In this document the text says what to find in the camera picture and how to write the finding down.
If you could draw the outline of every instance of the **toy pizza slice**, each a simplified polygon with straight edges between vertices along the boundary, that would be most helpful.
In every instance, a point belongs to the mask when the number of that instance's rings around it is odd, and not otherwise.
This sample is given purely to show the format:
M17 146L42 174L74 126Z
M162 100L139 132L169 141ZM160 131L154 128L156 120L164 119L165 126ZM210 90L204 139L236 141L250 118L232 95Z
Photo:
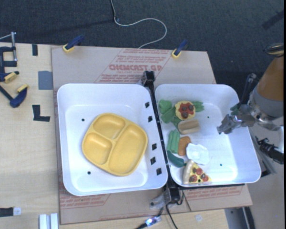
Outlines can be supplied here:
M182 181L183 184L194 184L211 181L211 178L190 159L184 168Z

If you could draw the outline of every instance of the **cardboard sheet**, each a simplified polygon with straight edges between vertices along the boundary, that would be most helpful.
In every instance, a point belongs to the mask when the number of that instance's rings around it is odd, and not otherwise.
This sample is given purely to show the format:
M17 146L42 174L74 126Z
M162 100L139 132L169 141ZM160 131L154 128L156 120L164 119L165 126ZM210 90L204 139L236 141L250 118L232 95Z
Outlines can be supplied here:
M144 71L154 71L155 88L164 83L215 83L207 52L184 51L171 57L170 50L75 47L65 53L52 47L57 159L61 224L151 216L149 202L161 189L77 197L66 191L62 182L58 125L58 89L67 83L137 83ZM186 190L185 201L173 206L172 213L250 206L247 186Z

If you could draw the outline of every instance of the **wooden table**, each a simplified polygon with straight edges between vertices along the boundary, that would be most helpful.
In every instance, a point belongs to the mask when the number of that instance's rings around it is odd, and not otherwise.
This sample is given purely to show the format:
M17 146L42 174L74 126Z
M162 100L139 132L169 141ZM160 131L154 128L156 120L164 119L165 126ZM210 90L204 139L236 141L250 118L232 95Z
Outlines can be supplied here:
M11 47L11 43L1 46ZM54 123L53 90L39 90L38 71L52 71L51 46L38 45L38 56L32 55L31 44L16 44L18 66L6 72L19 71L11 83L1 83L13 97L18 87L27 83L28 95L18 108L12 108L0 92L0 208L20 207L21 215L0 218L0 228L38 228L40 214L59 214L58 173ZM13 59L12 52L4 60ZM41 106L41 115L49 122L33 121L32 105ZM174 228L167 215L153 228ZM178 228L227 229L223 209L173 214ZM133 229L146 218L98 221L59 225L62 229L116 228Z

